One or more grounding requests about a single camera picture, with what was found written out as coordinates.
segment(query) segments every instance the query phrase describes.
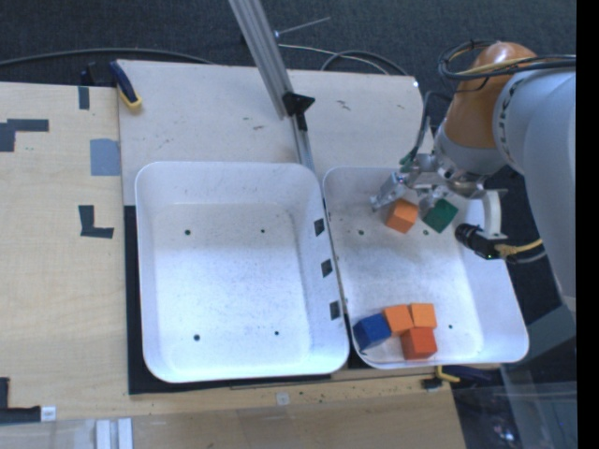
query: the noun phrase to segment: gray tape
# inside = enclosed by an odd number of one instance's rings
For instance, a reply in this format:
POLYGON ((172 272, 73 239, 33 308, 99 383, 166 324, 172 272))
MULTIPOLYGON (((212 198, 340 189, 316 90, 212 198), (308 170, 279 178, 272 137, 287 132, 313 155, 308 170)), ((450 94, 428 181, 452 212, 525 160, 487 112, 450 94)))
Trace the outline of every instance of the gray tape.
POLYGON ((92 176, 119 176, 121 174, 119 143, 108 138, 90 140, 90 163, 92 176))

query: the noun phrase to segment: black cable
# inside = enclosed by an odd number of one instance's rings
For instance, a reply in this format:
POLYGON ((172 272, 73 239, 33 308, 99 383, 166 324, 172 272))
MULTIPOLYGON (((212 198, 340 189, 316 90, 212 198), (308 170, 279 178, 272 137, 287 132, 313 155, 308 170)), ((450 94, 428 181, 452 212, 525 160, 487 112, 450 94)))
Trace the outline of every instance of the black cable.
POLYGON ((497 43, 496 40, 469 40, 456 47, 443 51, 437 62, 439 73, 447 79, 465 81, 488 79, 501 75, 513 75, 524 71, 576 67, 577 64, 575 55, 549 54, 523 58, 522 60, 511 64, 506 63, 504 67, 499 67, 498 69, 489 72, 463 75, 449 70, 449 63, 457 56, 468 51, 484 49, 495 43, 497 43))
POLYGON ((378 55, 376 53, 372 53, 370 51, 362 51, 362 50, 339 51, 338 53, 331 55, 327 59, 327 61, 324 64, 322 64, 322 66, 320 67, 320 70, 325 71, 325 70, 329 69, 329 67, 332 65, 333 62, 335 62, 336 60, 338 60, 340 58, 343 58, 344 56, 365 56, 365 57, 373 58, 374 60, 378 60, 386 65, 389 65, 391 68, 393 68, 395 71, 397 71, 401 75, 405 75, 405 76, 408 75, 408 73, 403 68, 401 68, 396 63, 391 62, 390 60, 388 60, 388 58, 385 58, 384 56, 378 55))
POLYGON ((134 54, 146 54, 146 55, 159 55, 177 58, 179 60, 185 60, 188 62, 201 63, 205 65, 214 65, 213 62, 199 58, 193 55, 185 53, 178 53, 176 51, 165 51, 165 50, 153 50, 153 49, 131 49, 131 48, 98 48, 98 49, 84 49, 84 50, 68 50, 68 51, 55 51, 52 53, 41 53, 39 55, 24 56, 20 58, 13 58, 10 60, 4 60, 0 62, 0 67, 20 65, 32 62, 39 62, 42 60, 50 60, 54 58, 65 58, 78 55, 89 55, 89 54, 102 54, 102 53, 134 53, 134 54))
POLYGON ((511 254, 506 257, 505 262, 510 265, 526 265, 529 263, 534 263, 535 261, 539 261, 547 256, 547 252, 542 250, 539 254, 535 254, 534 256, 528 256, 525 258, 518 258, 515 254, 511 254))
POLYGON ((412 148, 412 150, 410 150, 410 152, 402 158, 402 165, 414 161, 418 150, 420 150, 420 146, 422 145, 422 141, 424 140, 424 136, 426 134, 427 121, 429 119, 429 102, 431 101, 431 96, 436 96, 447 102, 451 102, 451 96, 447 94, 433 91, 428 91, 424 94, 424 97, 422 98, 422 118, 420 119, 420 128, 418 129, 416 145, 414 145, 414 148, 412 148))
POLYGON ((476 88, 473 88, 472 90, 456 90, 455 93, 456 94, 468 94, 468 93, 472 93, 472 92, 480 92, 483 88, 485 88, 485 86, 487 85, 487 83, 489 82, 490 78, 486 77, 483 82, 478 85, 476 88))

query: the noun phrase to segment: wooden table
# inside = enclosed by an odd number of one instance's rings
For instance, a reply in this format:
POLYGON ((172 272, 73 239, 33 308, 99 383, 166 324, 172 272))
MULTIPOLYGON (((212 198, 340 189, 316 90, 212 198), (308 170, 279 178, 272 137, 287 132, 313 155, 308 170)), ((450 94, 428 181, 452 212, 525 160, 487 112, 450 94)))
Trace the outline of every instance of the wooden table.
MULTIPOLYGON (((431 376, 426 368, 341 369, 318 382, 129 395, 122 178, 93 176, 90 161, 91 140, 120 141, 119 102, 112 88, 87 91, 85 109, 76 86, 0 84, 0 124, 47 120, 49 130, 17 128, 14 151, 0 152, 0 377, 10 378, 9 407, 54 406, 65 424, 139 417, 136 428, 147 423, 136 436, 139 447, 144 437, 168 438, 176 426, 156 432, 143 416, 180 421, 196 434, 178 414, 260 418, 260 408, 283 410, 286 424, 295 420, 293 430, 308 444, 300 447, 320 447, 314 441, 333 433, 335 441, 351 440, 358 427, 371 438, 391 430, 421 448, 464 447, 448 384, 426 392, 420 383, 431 376), (114 228, 112 238, 80 234, 81 205, 94 206, 95 226, 114 228), (358 421, 369 421, 370 429, 358 421)), ((22 430, 7 427, 0 441, 22 430)), ((232 441, 235 430, 227 429, 232 441)), ((177 440, 184 439, 179 432, 177 440)))

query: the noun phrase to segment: black bracket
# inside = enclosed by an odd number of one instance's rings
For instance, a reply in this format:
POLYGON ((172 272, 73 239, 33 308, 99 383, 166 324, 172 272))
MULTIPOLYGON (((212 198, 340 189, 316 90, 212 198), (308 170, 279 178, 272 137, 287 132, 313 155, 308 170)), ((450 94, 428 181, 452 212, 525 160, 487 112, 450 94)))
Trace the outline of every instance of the black bracket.
POLYGON ((304 96, 303 94, 287 92, 283 95, 283 104, 285 105, 287 115, 297 118, 298 128, 302 131, 308 131, 308 124, 306 123, 304 113, 314 101, 315 99, 311 96, 304 96))
POLYGON ((95 74, 96 66, 95 62, 87 64, 84 70, 80 72, 81 86, 96 86, 97 76, 95 74))

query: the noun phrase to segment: white plastic tray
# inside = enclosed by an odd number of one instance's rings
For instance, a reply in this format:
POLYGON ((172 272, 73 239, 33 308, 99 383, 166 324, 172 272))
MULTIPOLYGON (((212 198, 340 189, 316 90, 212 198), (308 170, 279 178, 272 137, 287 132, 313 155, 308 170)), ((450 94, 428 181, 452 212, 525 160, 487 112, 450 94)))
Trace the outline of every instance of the white plastic tray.
MULTIPOLYGON (((405 360, 399 338, 361 352, 379 369, 507 363, 528 351, 528 332, 502 260, 484 260, 454 237, 460 223, 484 225, 480 200, 450 199, 459 212, 441 234, 422 221, 403 234, 373 212, 375 195, 394 168, 337 167, 324 179, 330 232, 351 326, 386 306, 434 304, 438 352, 405 360)), ((415 192, 406 199, 417 203, 415 192)))
POLYGON ((158 162, 135 181, 143 355, 170 383, 348 356, 319 183, 297 164, 158 162))

